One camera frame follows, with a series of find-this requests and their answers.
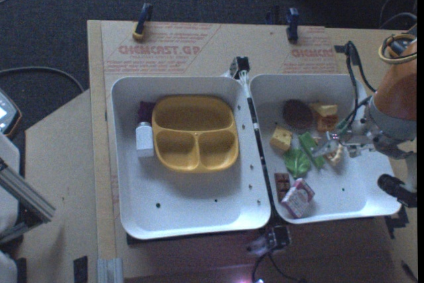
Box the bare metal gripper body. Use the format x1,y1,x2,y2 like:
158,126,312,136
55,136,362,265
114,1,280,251
340,127,413,160

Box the orange waffle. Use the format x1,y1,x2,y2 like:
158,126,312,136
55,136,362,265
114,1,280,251
315,113,340,134

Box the cream toy food piece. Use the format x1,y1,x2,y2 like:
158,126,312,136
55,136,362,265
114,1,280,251
325,143,346,167

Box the pale yellow butter slice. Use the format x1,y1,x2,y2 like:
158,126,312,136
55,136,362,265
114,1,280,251
309,102,339,117

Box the green lettuce leaf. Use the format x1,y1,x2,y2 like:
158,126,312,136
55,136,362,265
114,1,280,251
282,146,313,180

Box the brown round biscuit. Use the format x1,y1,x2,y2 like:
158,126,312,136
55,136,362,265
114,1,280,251
282,99,314,130

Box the yellow cheese wedge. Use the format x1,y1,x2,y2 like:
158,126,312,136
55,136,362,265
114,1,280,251
268,125,294,153

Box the white plastic tray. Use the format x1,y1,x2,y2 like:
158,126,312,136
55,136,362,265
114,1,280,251
248,73,403,225
110,76,272,241

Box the brown chocolate bar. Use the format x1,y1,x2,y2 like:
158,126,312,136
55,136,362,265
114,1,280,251
274,172,292,203

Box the pink and white carton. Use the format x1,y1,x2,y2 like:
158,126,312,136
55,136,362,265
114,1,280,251
280,178,316,219

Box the thin black and white rod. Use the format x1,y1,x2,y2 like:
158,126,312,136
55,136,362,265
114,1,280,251
242,75,278,227

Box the yellow divided plate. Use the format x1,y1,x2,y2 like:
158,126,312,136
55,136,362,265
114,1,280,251
151,94,240,174

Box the brown cardboard board, red print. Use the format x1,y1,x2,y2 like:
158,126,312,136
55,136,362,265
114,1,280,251
86,19,417,283

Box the white plastic bottle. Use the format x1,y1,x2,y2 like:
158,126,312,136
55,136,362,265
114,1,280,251
134,121,156,158

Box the dark purple grapes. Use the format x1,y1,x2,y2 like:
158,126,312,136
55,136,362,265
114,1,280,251
138,100,157,124

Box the black block with thin wires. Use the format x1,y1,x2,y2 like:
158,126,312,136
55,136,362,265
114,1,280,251
263,225,293,251
229,56,250,80

